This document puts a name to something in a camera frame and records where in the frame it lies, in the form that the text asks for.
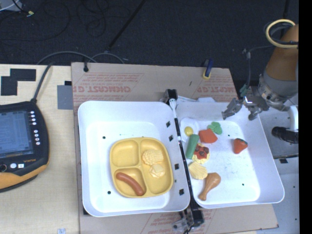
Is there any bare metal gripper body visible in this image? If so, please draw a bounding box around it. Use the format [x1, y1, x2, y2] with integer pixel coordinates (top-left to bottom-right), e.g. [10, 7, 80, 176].
[243, 84, 293, 113]

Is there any red toy strawberry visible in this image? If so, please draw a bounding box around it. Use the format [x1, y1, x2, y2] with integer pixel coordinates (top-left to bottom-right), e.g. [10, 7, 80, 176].
[233, 137, 249, 155]

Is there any orange toy carrot piece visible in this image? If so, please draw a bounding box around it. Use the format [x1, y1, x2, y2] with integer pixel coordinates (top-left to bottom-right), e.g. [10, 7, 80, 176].
[198, 128, 218, 144]

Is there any white toy fried egg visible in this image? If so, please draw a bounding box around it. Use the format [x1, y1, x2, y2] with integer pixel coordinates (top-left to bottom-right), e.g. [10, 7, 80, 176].
[179, 117, 200, 144]

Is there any yellow pasta with red sauce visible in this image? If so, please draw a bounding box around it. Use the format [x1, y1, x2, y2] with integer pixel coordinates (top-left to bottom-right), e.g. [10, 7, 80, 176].
[192, 143, 211, 165]

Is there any green toy cucumber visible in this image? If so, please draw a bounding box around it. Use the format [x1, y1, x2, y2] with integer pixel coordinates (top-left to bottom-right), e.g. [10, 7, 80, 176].
[185, 134, 200, 160]

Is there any thin black and white rod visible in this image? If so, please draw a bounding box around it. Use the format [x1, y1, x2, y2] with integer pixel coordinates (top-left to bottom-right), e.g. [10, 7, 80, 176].
[169, 97, 201, 216]

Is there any white plastic tray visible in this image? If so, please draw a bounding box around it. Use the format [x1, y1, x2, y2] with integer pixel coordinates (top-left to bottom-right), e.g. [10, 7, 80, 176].
[175, 100, 286, 210]
[78, 100, 191, 217]

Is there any yellow ridged toy crisp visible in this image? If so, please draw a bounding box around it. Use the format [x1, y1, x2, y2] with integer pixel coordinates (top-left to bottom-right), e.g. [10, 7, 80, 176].
[188, 160, 209, 180]

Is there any brown toy chicken drumstick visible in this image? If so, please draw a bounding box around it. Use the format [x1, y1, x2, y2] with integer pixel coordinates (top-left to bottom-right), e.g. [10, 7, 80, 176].
[197, 172, 222, 202]

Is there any yellow toy corn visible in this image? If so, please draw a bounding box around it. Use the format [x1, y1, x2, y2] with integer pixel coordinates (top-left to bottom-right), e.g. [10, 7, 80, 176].
[141, 149, 164, 166]

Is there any yellow toy bread with butter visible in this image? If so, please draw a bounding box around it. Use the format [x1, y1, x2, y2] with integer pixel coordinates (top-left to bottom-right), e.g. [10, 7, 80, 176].
[149, 163, 166, 179]

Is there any brown cardboard board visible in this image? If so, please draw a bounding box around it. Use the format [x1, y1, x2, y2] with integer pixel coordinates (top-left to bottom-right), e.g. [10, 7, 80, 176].
[70, 62, 280, 234]

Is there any yellow divided plate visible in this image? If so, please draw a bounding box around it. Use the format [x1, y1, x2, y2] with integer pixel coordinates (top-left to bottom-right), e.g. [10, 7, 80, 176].
[109, 136, 175, 199]

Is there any brown toy sausage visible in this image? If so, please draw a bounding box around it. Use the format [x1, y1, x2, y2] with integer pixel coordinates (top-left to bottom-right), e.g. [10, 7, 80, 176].
[115, 172, 145, 196]

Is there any black cylinder on white bracket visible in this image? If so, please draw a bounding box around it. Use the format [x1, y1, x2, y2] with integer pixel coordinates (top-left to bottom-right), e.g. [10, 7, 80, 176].
[271, 104, 299, 145]

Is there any black block with thin wires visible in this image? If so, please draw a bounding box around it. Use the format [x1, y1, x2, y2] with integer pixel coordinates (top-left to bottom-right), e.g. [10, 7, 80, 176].
[191, 207, 205, 228]
[164, 88, 178, 103]

